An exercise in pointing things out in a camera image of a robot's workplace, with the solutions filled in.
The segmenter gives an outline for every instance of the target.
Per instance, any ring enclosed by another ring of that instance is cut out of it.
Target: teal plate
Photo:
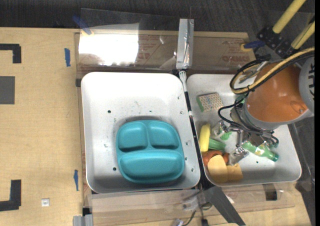
[[[174,181],[185,169],[178,132],[164,121],[138,120],[122,125],[116,135],[116,155],[122,176],[137,184]]]

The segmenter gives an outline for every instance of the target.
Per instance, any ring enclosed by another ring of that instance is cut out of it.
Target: black corner marker
[[[20,64],[21,59],[21,46],[19,44],[0,44],[0,50],[12,50],[12,63]]]
[[[18,210],[21,206],[21,180],[11,180],[10,199],[0,201],[0,212]]]

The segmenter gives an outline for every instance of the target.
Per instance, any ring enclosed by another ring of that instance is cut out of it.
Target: yellow tube
[[[293,0],[280,19],[273,26],[273,32],[279,34],[305,2],[306,0]]]
[[[310,38],[313,33],[315,33],[315,22],[316,21],[313,21],[307,27],[305,27],[304,30],[294,39],[294,41],[291,43],[291,46],[294,49],[299,49],[307,41],[307,39]]]

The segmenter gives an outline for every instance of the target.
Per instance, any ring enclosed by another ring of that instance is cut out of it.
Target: wooden surface
[[[82,213],[83,185],[78,93],[75,86],[76,29],[0,28],[0,43],[20,44],[22,63],[0,51],[0,76],[15,76],[15,104],[0,105],[0,201],[10,195],[10,181],[22,181],[19,210],[0,212],[0,225],[72,225]],[[64,48],[70,49],[66,66]],[[78,170],[79,191],[74,171]],[[50,198],[42,207],[41,199]],[[240,216],[248,226],[308,226],[301,194],[292,189],[293,207]],[[221,215],[210,225],[225,224]],[[172,220],[136,226],[170,226]],[[190,225],[201,225],[194,218]]]

